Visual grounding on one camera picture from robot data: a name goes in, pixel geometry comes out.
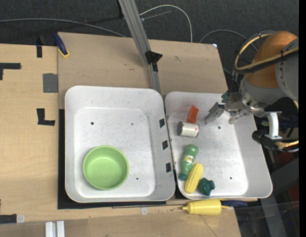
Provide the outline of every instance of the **white cable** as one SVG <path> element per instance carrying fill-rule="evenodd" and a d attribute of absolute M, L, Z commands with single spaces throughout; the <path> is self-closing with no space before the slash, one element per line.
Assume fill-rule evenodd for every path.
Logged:
<path fill-rule="evenodd" d="M 152 10 L 155 10 L 155 9 L 158 9 L 158 8 L 161 8 L 161 7 L 172 7 L 172 8 L 176 8 L 176 9 L 178 9 L 178 10 L 180 10 L 185 16 L 186 16 L 186 18 L 188 19 L 188 22 L 189 22 L 189 27 L 190 27 L 190 41 L 192 42 L 192 26 L 191 26 L 191 22 L 190 22 L 190 19 L 189 19 L 189 17 L 188 17 L 188 15 L 187 15 L 187 13 L 185 13 L 182 9 L 180 9 L 179 7 L 177 7 L 177 6 L 174 6 L 174 5 L 171 5 L 171 4 L 164 4 L 164 5 L 160 5 L 160 6 L 157 6 L 157 7 L 154 7 L 154 8 L 151 8 L 151 9 L 149 9 L 149 10 L 147 10 L 147 11 L 145 11 L 145 12 L 142 12 L 141 14 L 140 14 L 140 16 L 142 16 L 142 15 L 144 15 L 144 14 L 146 14 L 146 13 L 148 13 L 148 12 L 150 12 L 150 11 L 152 11 Z"/>

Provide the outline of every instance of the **bowl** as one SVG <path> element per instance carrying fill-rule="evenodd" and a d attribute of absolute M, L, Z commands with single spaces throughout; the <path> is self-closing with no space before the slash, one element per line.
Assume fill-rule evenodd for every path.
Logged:
<path fill-rule="evenodd" d="M 112 190 L 127 179 L 129 162 L 121 150 L 112 146 L 99 146 L 86 154 L 83 172 L 87 181 L 95 188 Z"/>

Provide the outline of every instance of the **green bottle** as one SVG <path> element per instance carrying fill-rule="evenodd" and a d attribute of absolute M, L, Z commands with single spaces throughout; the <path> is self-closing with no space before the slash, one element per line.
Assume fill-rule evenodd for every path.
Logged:
<path fill-rule="evenodd" d="M 181 173 L 179 175 L 179 180 L 186 181 L 188 179 L 188 173 L 192 169 L 196 156 L 198 153 L 198 147 L 195 145 L 189 144 L 185 148 L 185 152 L 182 156 L 180 163 Z"/>

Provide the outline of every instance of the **dark green object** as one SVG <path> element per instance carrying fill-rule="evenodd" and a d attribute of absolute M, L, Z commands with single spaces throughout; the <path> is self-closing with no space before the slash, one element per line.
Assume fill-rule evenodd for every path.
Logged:
<path fill-rule="evenodd" d="M 214 185 L 214 182 L 212 180 L 208 180 L 206 178 L 202 178 L 198 185 L 198 190 L 206 195 L 210 196 L 211 190 L 213 190 L 216 186 Z"/>
<path fill-rule="evenodd" d="M 198 153 L 198 147 L 192 144 L 189 144 L 185 148 L 185 152 L 182 156 L 180 163 L 181 173 L 179 175 L 179 180 L 186 181 L 188 179 L 188 173 L 192 169 L 196 156 Z"/>

